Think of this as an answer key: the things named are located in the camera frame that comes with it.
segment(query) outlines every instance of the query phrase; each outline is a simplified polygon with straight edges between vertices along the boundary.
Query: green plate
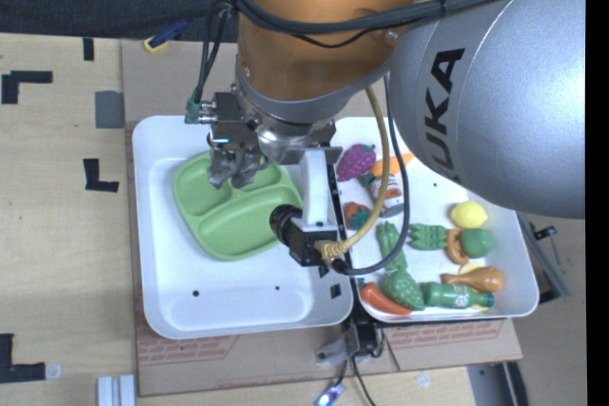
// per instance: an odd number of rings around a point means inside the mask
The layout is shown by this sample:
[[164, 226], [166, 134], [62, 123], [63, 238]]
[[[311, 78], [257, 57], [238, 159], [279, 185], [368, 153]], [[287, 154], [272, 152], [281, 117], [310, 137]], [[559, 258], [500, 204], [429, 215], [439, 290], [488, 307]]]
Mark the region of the green plate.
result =
[[216, 189], [207, 180], [206, 152], [184, 163], [176, 174], [173, 194], [197, 242], [216, 259], [236, 261], [279, 243], [268, 223], [280, 204], [303, 206], [301, 195], [285, 170], [275, 164], [259, 171], [254, 182]]

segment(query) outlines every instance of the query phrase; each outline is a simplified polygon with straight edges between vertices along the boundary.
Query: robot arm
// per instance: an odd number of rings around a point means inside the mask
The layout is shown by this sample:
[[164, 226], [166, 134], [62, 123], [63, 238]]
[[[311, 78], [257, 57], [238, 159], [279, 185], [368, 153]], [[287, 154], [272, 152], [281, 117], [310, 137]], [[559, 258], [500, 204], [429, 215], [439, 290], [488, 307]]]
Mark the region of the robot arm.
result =
[[332, 118], [389, 72], [397, 129], [424, 164], [490, 202], [584, 218], [585, 0], [226, 1], [236, 83], [194, 101], [213, 183], [312, 149], [336, 163]]

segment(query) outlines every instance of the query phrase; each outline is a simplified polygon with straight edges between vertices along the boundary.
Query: toy bottle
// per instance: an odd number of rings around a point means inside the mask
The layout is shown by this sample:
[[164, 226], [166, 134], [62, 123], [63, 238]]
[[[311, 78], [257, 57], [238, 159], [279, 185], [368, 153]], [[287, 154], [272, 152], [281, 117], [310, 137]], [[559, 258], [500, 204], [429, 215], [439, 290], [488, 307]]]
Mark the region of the toy bottle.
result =
[[478, 292], [494, 293], [503, 288], [503, 273], [494, 267], [484, 266], [463, 274], [441, 275], [443, 284], [465, 284]]
[[442, 308], [468, 308], [475, 304], [490, 308], [495, 304], [492, 293], [478, 293], [465, 284], [439, 284], [426, 282], [421, 285], [423, 300], [427, 306]]

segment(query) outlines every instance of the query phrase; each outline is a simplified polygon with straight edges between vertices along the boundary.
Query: yellow cable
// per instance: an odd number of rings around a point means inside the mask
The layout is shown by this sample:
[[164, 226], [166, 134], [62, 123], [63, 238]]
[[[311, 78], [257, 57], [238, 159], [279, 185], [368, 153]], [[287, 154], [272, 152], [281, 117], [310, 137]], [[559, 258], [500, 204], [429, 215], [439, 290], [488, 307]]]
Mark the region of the yellow cable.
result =
[[357, 243], [365, 234], [368, 233], [368, 231], [372, 228], [372, 225], [374, 225], [383, 211], [384, 197], [387, 190], [387, 185], [389, 183], [389, 140], [387, 138], [387, 131], [384, 126], [383, 113], [374, 94], [374, 90], [371, 87], [367, 87], [365, 92], [368, 96], [370, 104], [372, 105], [372, 110], [374, 112], [374, 116], [376, 117], [377, 125], [379, 126], [379, 132], [381, 133], [381, 146], [383, 148], [383, 175], [381, 176], [381, 187], [379, 188], [377, 201], [372, 209], [372, 212], [370, 212], [370, 216], [355, 234], [344, 241], [315, 242], [315, 248], [322, 254], [322, 259], [330, 259], [344, 254], [351, 246]]

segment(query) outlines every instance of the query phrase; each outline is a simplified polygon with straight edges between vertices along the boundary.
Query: gray floor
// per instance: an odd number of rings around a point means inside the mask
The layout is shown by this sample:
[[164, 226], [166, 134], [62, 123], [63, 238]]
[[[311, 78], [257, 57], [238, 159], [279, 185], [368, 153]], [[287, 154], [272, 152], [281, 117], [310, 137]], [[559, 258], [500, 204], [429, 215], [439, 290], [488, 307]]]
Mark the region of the gray floor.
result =
[[[558, 231], [540, 241], [564, 277], [570, 295], [543, 302], [515, 319], [523, 360], [519, 366], [530, 406], [588, 404], [586, 349], [585, 221], [527, 216], [538, 230]], [[540, 267], [535, 258], [536, 272]], [[540, 290], [545, 279], [540, 273]]]

